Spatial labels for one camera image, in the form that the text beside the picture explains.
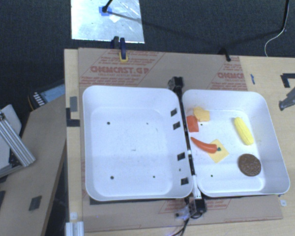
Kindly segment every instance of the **gray carpet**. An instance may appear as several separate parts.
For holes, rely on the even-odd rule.
[[[282,26],[285,0],[140,0],[145,44],[129,49],[264,56]],[[70,36],[70,0],[0,0],[0,107],[28,112],[31,89],[63,78],[65,48],[108,48]],[[295,0],[270,56],[295,57]]]

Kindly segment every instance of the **black tape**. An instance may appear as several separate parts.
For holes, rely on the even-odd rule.
[[[29,211],[39,208],[41,198],[42,198],[42,196],[38,196],[36,198],[31,199],[31,202],[30,202],[30,205],[29,205]]]
[[[290,83],[288,79],[295,79],[295,73],[283,73],[281,79],[285,88],[290,88]]]
[[[188,180],[187,177],[182,178],[182,179],[180,180],[180,184],[181,184],[181,185],[188,184],[188,183],[189,183],[189,180]]]
[[[177,155],[177,161],[180,161],[180,160],[182,160],[184,158],[186,158],[185,152],[180,153],[180,154]]]
[[[177,114],[177,108],[171,111],[171,116],[174,116],[175,114]]]
[[[65,112],[66,112],[66,117],[67,117],[67,127],[80,127],[80,120],[71,119],[70,108],[66,108]]]
[[[177,128],[179,128],[179,127],[180,127],[180,121],[177,122],[177,123],[175,123],[175,124],[173,124],[173,129],[174,130],[177,129]]]

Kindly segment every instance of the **red chili pepper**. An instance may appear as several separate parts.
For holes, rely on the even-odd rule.
[[[198,132],[199,126],[197,118],[195,116],[187,116],[186,119],[189,132]]]
[[[206,143],[203,143],[199,140],[197,140],[196,138],[194,137],[191,137],[191,140],[193,141],[193,143],[199,147],[200,149],[208,152],[208,153],[215,153],[217,151],[217,145],[216,144],[206,144]]]

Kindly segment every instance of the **wooden table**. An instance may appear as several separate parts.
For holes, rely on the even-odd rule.
[[[200,226],[188,226],[186,236],[250,236],[250,235],[295,235],[295,105],[280,111],[278,103],[286,98],[286,94],[295,86],[295,79],[290,79],[290,88],[283,86],[280,75],[295,73],[295,59],[239,57],[245,76],[247,89],[260,93],[267,101],[272,122],[276,131],[280,148],[289,173],[291,187],[280,197],[286,201],[282,207],[283,219],[257,222],[224,223]],[[65,50],[66,72],[66,105],[70,106],[70,96],[79,95],[78,50]],[[72,119],[79,119],[79,110],[71,113]],[[68,180],[69,180],[69,211],[77,217],[71,217],[71,222],[82,221],[81,193],[81,157],[80,144],[76,138],[80,132],[74,127],[67,129],[68,146]],[[86,236],[153,236],[170,235],[178,228],[153,228],[139,230],[122,230],[110,232],[85,233]]]
[[[44,236],[53,206],[65,145],[64,96],[31,112],[22,140],[36,161],[0,183],[0,236]],[[37,209],[29,210],[33,198]]]

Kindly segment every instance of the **yellow cheese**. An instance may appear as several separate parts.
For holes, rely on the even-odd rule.
[[[229,155],[229,152],[224,148],[218,139],[211,142],[211,144],[216,144],[218,148],[216,153],[207,153],[215,163],[222,161]]]
[[[198,121],[209,121],[210,120],[210,111],[204,110],[201,107],[195,107],[193,109],[193,114]]]

